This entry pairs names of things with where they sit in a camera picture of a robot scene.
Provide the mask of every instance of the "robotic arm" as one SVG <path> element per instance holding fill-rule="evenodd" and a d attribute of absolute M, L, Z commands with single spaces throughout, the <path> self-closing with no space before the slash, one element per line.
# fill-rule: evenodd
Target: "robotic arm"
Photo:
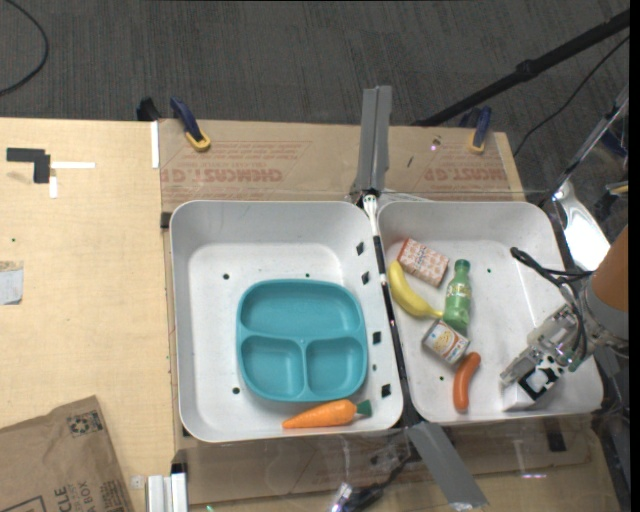
<path fill-rule="evenodd" d="M 628 225 L 598 268 L 584 275 L 579 290 L 571 281 L 559 281 L 567 303 L 529 333 L 527 348 L 500 374 L 505 411 L 531 407 L 565 372 L 575 372 L 597 346 L 628 347 Z"/>

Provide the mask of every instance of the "toy banana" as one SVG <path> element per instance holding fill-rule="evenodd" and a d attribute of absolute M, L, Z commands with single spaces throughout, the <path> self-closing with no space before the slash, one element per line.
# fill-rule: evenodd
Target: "toy banana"
<path fill-rule="evenodd" d="M 393 300 L 407 313 L 417 317 L 431 316 L 434 318 L 442 318 L 442 311 L 431 307 L 426 300 L 413 291 L 405 278 L 404 269 L 400 263 L 398 263 L 398 260 L 391 262 L 387 269 L 387 276 L 389 277 L 389 286 Z"/>

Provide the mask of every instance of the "blue divided plate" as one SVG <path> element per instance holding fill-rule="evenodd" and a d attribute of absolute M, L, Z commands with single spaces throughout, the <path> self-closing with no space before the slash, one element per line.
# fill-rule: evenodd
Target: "blue divided plate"
<path fill-rule="evenodd" d="M 240 299 L 236 333 L 242 376 L 263 398 L 337 400 L 364 382 L 364 318 L 343 286 L 310 279 L 256 283 Z"/>

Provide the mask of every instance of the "sausage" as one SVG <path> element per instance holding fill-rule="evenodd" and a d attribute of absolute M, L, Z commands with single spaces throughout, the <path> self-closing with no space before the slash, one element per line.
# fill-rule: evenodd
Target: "sausage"
<path fill-rule="evenodd" d="M 470 352 L 458 366 L 453 378 L 453 405 L 458 412 L 466 412 L 469 407 L 469 382 L 478 366 L 480 354 Z"/>

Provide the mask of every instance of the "carrot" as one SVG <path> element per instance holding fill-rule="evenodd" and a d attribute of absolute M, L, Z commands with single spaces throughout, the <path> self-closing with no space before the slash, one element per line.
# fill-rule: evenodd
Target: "carrot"
<path fill-rule="evenodd" d="M 371 402 L 354 404 L 343 398 L 317 405 L 282 422 L 284 428 L 333 427 L 346 425 L 356 414 L 371 416 Z"/>
<path fill-rule="evenodd" d="M 453 405 L 458 412 L 466 412 L 469 408 L 469 382 L 480 366 L 480 354 L 470 352 L 458 366 L 453 378 Z"/>

